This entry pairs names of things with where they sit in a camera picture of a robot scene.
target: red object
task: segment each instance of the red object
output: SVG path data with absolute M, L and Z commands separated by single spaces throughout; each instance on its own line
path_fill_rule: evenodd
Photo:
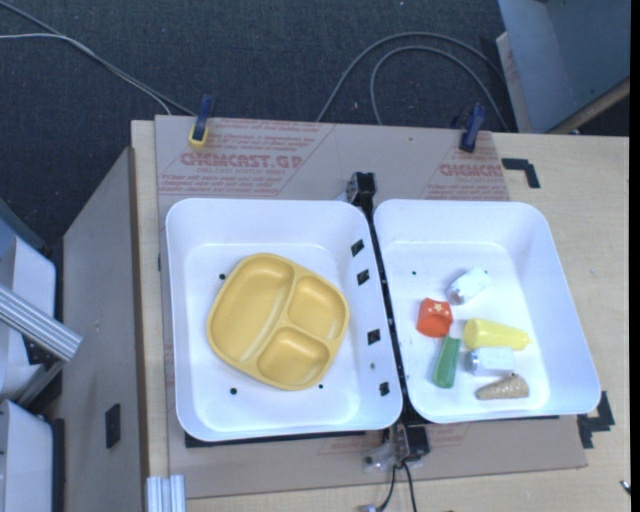
M 416 329 L 425 336 L 442 338 L 449 332 L 452 322 L 453 316 L 448 302 L 427 298 L 420 304 Z

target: wooden table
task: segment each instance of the wooden table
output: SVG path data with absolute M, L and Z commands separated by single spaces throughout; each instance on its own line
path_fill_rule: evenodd
M 620 481 L 630 479 L 629 418 L 629 140 L 561 135 L 494 134 L 501 158 L 524 158 L 541 188 L 522 172 L 505 171 L 512 200 L 547 218 L 616 424 L 595 434 L 588 466 L 415 483 L 420 511 L 630 510 Z M 143 476 L 168 476 L 169 460 L 162 348 L 161 284 L 154 123 L 132 123 L 137 201 L 137 257 L 142 350 L 139 377 Z M 327 511 L 379 505 L 388 484 L 189 500 L 194 511 Z M 387 510 L 410 510 L 406 483 Z

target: yellow plate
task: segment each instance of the yellow plate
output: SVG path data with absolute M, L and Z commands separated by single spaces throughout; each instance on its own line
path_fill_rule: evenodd
M 315 272 L 275 254 L 243 259 L 207 319 L 211 348 L 231 366 L 281 389 L 317 384 L 349 324 L 344 295 Z

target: dark background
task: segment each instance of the dark background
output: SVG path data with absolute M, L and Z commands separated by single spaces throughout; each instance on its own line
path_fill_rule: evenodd
M 192 111 L 203 93 L 214 94 L 215 114 L 222 117 L 315 121 L 349 64 L 398 33 L 456 38 L 499 66 L 495 40 L 504 32 L 492 0 L 5 1 Z M 0 5 L 1 35 L 35 32 L 45 30 Z M 389 51 L 407 45 L 464 62 L 516 131 L 506 88 L 481 59 L 417 36 L 370 52 L 322 120 L 374 124 L 370 75 Z M 426 52 L 386 61 L 376 100 L 384 124 L 432 128 L 449 127 L 477 101 L 488 106 L 459 65 Z M 156 101 L 64 41 L 0 40 L 0 198 L 55 243 L 129 144 L 131 121 L 163 113 Z M 483 128 L 505 131 L 490 109 Z M 580 128 L 586 135 L 628 131 L 628 99 Z

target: blue clamp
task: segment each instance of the blue clamp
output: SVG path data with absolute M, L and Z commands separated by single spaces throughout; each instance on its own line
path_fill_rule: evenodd
M 213 96 L 205 94 L 202 97 L 202 102 L 200 103 L 200 111 L 196 118 L 196 124 L 191 127 L 191 132 L 189 133 L 189 144 L 194 148 L 204 147 L 207 142 L 207 137 L 209 135 L 207 119 L 209 119 L 213 114 L 214 106 L 215 102 L 213 100 Z
M 476 149 L 476 138 L 484 118 L 487 116 L 487 109 L 479 103 L 473 107 L 471 114 L 467 117 L 467 131 L 462 134 L 458 147 L 463 151 L 473 153 Z

